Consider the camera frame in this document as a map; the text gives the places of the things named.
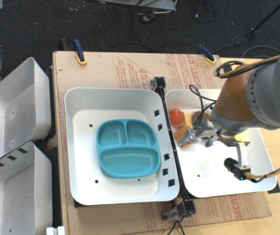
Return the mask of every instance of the cardboard sheet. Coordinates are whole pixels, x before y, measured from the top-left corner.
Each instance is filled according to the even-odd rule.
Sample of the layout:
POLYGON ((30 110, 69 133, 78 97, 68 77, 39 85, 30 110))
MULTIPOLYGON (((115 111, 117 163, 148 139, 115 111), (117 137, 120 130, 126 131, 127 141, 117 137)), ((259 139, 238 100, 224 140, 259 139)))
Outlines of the cardboard sheet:
MULTIPOLYGON (((172 224, 162 220, 162 213, 171 210, 168 202, 75 207, 70 192, 64 97, 74 87, 148 89, 155 76, 165 77, 167 90, 187 89, 190 84, 199 89, 219 89, 224 80, 212 72, 220 59, 217 57, 212 65, 202 55, 85 52, 85 57, 87 65, 81 66, 73 51, 53 54, 60 118, 57 132, 62 144, 60 177, 65 183, 62 216, 67 221, 67 233, 122 235, 170 229, 172 224)), ((183 227, 271 215, 263 192, 196 199, 194 203, 197 212, 183 220, 183 227)))

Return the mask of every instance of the orange object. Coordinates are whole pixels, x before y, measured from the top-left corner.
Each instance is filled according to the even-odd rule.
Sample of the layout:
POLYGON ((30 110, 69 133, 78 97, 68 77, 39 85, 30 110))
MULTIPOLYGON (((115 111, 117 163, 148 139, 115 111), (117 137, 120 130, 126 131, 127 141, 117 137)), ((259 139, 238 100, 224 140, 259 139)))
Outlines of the orange object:
POLYGON ((180 125, 185 121, 185 114, 179 109, 172 109, 169 112, 169 120, 171 125, 180 125))

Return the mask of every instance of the black floor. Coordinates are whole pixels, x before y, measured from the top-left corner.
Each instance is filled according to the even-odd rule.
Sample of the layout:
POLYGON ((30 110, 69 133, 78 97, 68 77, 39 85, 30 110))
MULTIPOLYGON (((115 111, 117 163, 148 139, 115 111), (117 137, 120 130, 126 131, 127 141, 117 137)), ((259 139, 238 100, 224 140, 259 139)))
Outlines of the black floor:
POLYGON ((280 0, 178 0, 177 12, 140 22, 147 9, 83 0, 3 0, 0 66, 6 77, 32 56, 46 69, 61 39, 85 51, 197 53, 203 45, 221 57, 280 53, 280 0))

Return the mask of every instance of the black hole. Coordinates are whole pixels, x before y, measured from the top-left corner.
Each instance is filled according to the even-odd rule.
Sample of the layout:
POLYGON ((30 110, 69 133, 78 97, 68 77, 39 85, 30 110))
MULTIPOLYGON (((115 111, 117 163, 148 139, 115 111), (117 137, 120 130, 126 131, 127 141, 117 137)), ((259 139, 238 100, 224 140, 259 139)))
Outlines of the black hole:
POLYGON ((169 157, 169 154, 167 153, 167 154, 164 154, 164 160, 167 160, 167 159, 169 159, 170 157, 169 157))
POLYGON ((3 167, 3 166, 5 166, 4 164, 2 164, 2 163, 0 163, 0 167, 3 167))
POLYGON ((13 160, 13 161, 17 159, 14 156, 8 156, 7 158, 9 158, 10 160, 13 160))
POLYGON ((20 151, 20 152, 23 153, 23 154, 27 153, 27 151, 24 150, 24 149, 22 149, 22 148, 19 148, 19 149, 17 149, 17 150, 20 151))
POLYGON ((168 180, 168 187, 175 185, 175 179, 168 180))

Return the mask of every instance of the black connector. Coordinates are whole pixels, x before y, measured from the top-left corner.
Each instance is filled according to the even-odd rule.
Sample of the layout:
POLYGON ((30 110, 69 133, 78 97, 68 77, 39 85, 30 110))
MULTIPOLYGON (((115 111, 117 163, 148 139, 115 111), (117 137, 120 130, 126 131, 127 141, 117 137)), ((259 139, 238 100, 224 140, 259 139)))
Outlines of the black connector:
POLYGON ((238 179, 238 180, 246 180, 246 176, 244 175, 245 172, 251 172, 250 168, 243 167, 241 168, 238 165, 238 161, 232 158, 227 158, 224 161, 224 166, 228 169, 228 171, 232 172, 233 175, 238 179))

